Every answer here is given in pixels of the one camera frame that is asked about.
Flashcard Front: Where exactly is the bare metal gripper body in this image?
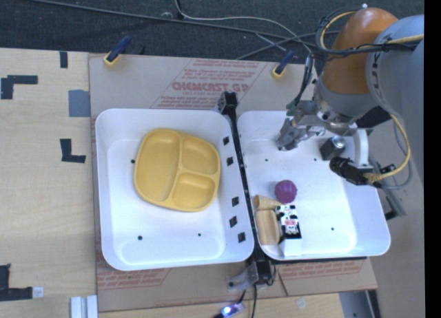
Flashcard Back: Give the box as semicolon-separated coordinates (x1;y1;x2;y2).
290;100;359;137

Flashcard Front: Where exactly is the purple round toy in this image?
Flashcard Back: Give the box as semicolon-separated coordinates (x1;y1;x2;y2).
274;179;298;204

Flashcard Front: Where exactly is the thin black rod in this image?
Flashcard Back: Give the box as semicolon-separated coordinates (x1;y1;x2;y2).
225;112;263;262

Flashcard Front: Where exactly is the white plastic tray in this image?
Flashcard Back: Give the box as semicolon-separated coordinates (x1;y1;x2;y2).
94;107;256;272
236;109;391;262

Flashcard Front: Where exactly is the tan toy bread slice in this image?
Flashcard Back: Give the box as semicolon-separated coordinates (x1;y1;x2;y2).
254;209;281;246

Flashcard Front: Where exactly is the white cow print carton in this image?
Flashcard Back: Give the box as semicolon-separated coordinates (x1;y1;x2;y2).
275;204;304;257

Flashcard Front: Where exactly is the yellow divided plate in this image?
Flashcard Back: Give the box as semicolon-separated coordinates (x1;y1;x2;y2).
132;127;222;213

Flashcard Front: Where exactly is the brown cardboard board red print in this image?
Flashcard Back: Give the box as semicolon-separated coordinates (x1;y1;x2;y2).
88;53;378;312

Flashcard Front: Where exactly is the black cylinder on white bracket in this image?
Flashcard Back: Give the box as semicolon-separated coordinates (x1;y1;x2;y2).
319;127;375;187

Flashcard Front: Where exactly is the black block with thin wires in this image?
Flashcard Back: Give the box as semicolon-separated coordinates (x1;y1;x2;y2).
245;257;276;286
218;91;240;116

